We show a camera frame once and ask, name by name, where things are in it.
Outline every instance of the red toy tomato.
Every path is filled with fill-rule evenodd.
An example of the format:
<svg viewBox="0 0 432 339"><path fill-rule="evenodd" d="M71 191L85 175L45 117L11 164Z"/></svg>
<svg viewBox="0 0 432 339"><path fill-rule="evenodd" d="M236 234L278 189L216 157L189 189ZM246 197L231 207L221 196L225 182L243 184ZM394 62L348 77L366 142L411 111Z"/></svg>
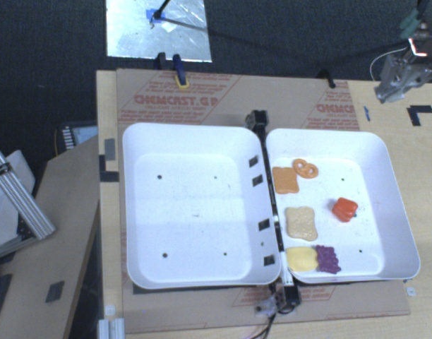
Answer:
<svg viewBox="0 0 432 339"><path fill-rule="evenodd" d="M340 197L334 207L332 207L332 213L341 221L349 222L354 217L358 207L354 201Z"/></svg>

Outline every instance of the white tray with toy food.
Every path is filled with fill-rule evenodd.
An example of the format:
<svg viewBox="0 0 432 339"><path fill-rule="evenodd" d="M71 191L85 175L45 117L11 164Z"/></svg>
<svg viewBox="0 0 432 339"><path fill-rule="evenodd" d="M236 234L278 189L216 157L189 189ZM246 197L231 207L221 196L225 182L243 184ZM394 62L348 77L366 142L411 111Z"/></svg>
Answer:
<svg viewBox="0 0 432 339"><path fill-rule="evenodd" d="M264 285L286 266L305 283L419 271L387 148L371 133L275 129L264 157L245 128L138 123L122 144L138 286Z"/></svg>

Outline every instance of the silver sheet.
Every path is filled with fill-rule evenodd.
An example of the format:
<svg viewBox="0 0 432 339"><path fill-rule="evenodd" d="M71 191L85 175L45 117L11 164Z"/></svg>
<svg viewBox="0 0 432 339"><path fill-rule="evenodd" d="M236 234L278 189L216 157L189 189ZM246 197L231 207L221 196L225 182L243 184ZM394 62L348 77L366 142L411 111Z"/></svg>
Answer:
<svg viewBox="0 0 432 339"><path fill-rule="evenodd" d="M164 0L107 0L107 54L110 57L167 59L180 54L184 61L211 62L203 0L171 0L165 20L150 26L148 10Z"/></svg>

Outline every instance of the white tray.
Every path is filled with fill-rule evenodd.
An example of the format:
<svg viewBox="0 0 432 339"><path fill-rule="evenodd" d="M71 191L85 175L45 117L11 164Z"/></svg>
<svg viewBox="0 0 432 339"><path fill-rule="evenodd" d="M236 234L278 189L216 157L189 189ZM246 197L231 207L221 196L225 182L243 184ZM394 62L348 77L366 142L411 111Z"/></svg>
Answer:
<svg viewBox="0 0 432 339"><path fill-rule="evenodd" d="M284 247L332 246L342 269L336 275L293 272L305 283L412 278L420 259L384 142L372 133L275 129L267 137L271 167L291 167L297 158L315 164L314 179L298 176L299 193L276 194ZM356 217L341 222L331 209L339 197L358 203ZM285 209L310 206L318 238L293 239Z"/></svg>
<svg viewBox="0 0 432 339"><path fill-rule="evenodd" d="M279 275L260 142L243 128L134 124L123 137L127 266L148 289ZM257 164L250 164L256 159ZM253 185L256 177L263 182ZM269 227L259 229L268 220Z"/></svg>

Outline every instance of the toy food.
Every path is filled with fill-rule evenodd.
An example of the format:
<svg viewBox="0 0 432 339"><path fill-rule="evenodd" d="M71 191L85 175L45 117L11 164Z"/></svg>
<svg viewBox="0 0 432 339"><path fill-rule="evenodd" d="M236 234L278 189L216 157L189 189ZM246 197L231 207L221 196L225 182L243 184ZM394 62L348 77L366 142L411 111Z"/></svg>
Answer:
<svg viewBox="0 0 432 339"><path fill-rule="evenodd" d="M296 171L292 167L273 167L274 188L278 194L295 194L299 192Z"/></svg>
<svg viewBox="0 0 432 339"><path fill-rule="evenodd" d="M285 251L292 271L311 271L318 267L317 252L312 247L290 247Z"/></svg>
<svg viewBox="0 0 432 339"><path fill-rule="evenodd" d="M307 163L302 158L297 158L293 161L293 168L303 178L315 178L318 176L318 168L312 163Z"/></svg>
<svg viewBox="0 0 432 339"><path fill-rule="evenodd" d="M315 211L312 207L288 207L285 210L287 217L287 234L295 239L307 241L316 240L318 232L315 227Z"/></svg>
<svg viewBox="0 0 432 339"><path fill-rule="evenodd" d="M354 217L358 207L354 201L340 197L332 207L332 213L342 222L349 222Z"/></svg>
<svg viewBox="0 0 432 339"><path fill-rule="evenodd" d="M338 266L338 258L331 246L316 245L316 253L320 271L336 274L341 271Z"/></svg>

